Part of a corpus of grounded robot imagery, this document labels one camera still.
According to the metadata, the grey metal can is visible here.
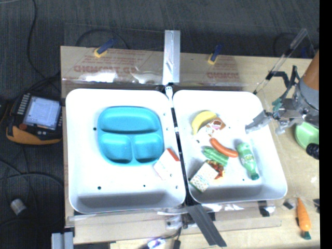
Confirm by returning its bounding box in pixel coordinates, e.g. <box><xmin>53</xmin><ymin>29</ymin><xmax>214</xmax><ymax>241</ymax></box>
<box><xmin>10</xmin><ymin>198</ymin><xmax>27</xmax><ymax>216</ymax></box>

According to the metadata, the red pizza slice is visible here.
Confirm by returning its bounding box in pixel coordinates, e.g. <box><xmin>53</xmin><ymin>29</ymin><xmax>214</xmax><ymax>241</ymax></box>
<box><xmin>206</xmin><ymin>159</ymin><xmax>225</xmax><ymax>180</ymax></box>

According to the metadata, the thin black and white rod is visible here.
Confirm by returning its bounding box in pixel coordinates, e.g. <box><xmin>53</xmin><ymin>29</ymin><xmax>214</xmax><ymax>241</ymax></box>
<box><xmin>164</xmin><ymin>86</ymin><xmax>194</xmax><ymax>206</ymax></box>

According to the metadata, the green asparagus bundle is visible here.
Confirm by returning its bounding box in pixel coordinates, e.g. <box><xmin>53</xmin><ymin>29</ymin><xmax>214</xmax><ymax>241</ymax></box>
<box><xmin>202</xmin><ymin>146</ymin><xmax>230</xmax><ymax>167</ymax></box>

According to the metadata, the yellow banana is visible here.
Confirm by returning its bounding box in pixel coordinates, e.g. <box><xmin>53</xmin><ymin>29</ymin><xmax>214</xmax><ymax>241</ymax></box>
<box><xmin>191</xmin><ymin>110</ymin><xmax>218</xmax><ymax>136</ymax></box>

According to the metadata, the white plastic tray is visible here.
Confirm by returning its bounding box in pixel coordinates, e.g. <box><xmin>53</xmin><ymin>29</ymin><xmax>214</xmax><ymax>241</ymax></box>
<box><xmin>172</xmin><ymin>89</ymin><xmax>288</xmax><ymax>205</ymax></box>
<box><xmin>65</xmin><ymin>88</ymin><xmax>187</xmax><ymax>215</ymax></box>

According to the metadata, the green plastic bottle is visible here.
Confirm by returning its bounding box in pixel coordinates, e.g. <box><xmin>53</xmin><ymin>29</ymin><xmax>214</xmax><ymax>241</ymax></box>
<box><xmin>235</xmin><ymin>142</ymin><xmax>260</xmax><ymax>181</ymax></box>

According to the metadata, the brown cardboard board red print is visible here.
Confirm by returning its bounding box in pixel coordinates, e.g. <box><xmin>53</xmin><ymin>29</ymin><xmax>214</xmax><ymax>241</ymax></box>
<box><xmin>60</xmin><ymin>45</ymin><xmax>320</xmax><ymax>245</ymax></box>

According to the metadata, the brown and white packet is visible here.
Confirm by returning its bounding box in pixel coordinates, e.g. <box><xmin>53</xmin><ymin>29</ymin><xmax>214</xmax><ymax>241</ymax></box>
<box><xmin>198</xmin><ymin>116</ymin><xmax>227</xmax><ymax>137</ymax></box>

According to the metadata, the green divided plate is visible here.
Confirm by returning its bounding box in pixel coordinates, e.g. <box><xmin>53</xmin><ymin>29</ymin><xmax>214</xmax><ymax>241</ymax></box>
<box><xmin>294</xmin><ymin>120</ymin><xmax>320</xmax><ymax>150</ymax></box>

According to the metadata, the white carton with coloured dots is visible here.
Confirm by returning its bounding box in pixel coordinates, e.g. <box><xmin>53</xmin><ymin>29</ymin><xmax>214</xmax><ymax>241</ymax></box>
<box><xmin>189</xmin><ymin>162</ymin><xmax>219</xmax><ymax>193</ymax></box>

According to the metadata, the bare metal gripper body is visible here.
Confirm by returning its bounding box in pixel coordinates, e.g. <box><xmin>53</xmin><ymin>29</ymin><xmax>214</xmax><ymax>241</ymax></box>
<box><xmin>279</xmin><ymin>93</ymin><xmax>320</xmax><ymax>128</ymax></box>

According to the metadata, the orange sausage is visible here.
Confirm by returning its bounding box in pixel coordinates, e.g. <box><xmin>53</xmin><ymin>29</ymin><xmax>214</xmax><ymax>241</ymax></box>
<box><xmin>209</xmin><ymin>137</ymin><xmax>239</xmax><ymax>158</ymax></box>

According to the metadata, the white and orange carton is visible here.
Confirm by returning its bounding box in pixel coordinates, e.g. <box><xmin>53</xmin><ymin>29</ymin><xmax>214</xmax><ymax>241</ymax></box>
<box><xmin>153</xmin><ymin>148</ymin><xmax>181</xmax><ymax>181</ymax></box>

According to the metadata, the orange carrot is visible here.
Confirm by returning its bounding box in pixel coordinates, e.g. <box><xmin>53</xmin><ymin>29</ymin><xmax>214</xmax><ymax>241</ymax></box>
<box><xmin>296</xmin><ymin>197</ymin><xmax>312</xmax><ymax>241</ymax></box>

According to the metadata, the blue divided plate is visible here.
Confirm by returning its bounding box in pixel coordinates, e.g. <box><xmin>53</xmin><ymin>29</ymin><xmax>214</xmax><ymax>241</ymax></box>
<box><xmin>96</xmin><ymin>105</ymin><xmax>165</xmax><ymax>167</ymax></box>

